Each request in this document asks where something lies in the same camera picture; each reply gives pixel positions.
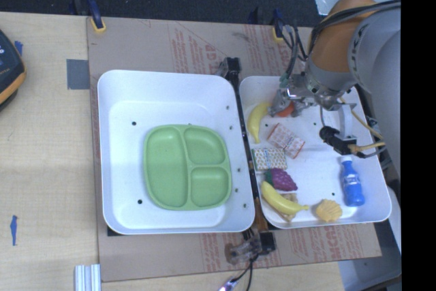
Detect purple grapes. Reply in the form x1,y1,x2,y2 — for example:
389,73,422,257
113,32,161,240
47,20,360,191
264,167,298,192

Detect black cylinder on white bracket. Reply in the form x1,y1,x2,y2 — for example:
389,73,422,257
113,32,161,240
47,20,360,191
319,102,359,156

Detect white carton with orange print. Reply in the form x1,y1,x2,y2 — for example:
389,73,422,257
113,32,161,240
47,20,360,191
251,147,288,171

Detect white plastic tray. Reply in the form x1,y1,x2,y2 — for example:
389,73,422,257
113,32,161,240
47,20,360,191
238,75,392,230
97,70,256,235

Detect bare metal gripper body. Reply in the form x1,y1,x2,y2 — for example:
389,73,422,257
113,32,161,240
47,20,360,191
281,73,345,110

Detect brown cardboard board red print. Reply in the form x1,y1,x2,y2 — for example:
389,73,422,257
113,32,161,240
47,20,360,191
85,16,383,283

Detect orange and white packet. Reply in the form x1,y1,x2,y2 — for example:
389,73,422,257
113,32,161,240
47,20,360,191
266,122,306,160

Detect thin black and white rod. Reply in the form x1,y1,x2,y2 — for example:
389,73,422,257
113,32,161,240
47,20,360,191
230,73,262,233

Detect yellow banana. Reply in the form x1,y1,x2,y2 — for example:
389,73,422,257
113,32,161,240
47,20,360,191
247,102,273,144
260,180,310,215

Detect blue bottle with white cap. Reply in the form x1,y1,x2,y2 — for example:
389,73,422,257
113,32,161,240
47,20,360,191
339,155,366,207

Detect green divided plate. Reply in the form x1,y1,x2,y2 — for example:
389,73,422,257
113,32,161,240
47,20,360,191
142,124,233,211

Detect tan bread slice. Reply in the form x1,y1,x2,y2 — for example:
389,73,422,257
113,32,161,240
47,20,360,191
268,192,299,223

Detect black block with thin wires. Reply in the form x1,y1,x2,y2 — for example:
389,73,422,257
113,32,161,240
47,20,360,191
259,231,277,255
217,57,241,80

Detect yellow shell-shaped biscuit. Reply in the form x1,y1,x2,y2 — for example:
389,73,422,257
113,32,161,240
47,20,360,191
315,199,343,224

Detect orange carrot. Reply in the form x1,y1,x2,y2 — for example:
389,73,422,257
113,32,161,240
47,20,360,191
275,102,296,119

